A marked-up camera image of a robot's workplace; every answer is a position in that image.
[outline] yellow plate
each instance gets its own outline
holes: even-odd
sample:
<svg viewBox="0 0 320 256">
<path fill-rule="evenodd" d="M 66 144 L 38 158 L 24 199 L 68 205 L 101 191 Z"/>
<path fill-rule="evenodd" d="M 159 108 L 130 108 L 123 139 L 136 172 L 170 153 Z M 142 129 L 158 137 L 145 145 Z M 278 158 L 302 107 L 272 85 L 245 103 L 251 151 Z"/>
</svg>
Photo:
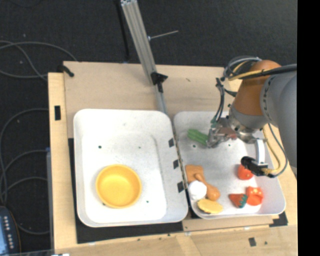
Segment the yellow plate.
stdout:
<svg viewBox="0 0 320 256">
<path fill-rule="evenodd" d="M 130 167 L 113 164 L 98 174 L 95 189 L 105 205 L 125 208 L 137 202 L 142 192 L 142 185 L 139 176 Z"/>
</svg>

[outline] metal pole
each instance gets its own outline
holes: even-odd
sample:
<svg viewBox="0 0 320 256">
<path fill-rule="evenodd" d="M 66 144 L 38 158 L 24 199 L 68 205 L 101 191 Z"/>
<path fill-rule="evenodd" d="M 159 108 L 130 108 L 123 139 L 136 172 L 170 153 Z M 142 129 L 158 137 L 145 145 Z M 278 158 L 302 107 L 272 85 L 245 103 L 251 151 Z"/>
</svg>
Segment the metal pole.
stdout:
<svg viewBox="0 0 320 256">
<path fill-rule="evenodd" d="M 144 73 L 149 83 L 153 85 L 151 74 L 157 72 L 157 69 L 138 2 L 137 0 L 121 0 L 121 6 Z M 154 90 L 158 109 L 168 114 L 163 93 L 159 92 L 157 86 L 154 86 Z"/>
</svg>

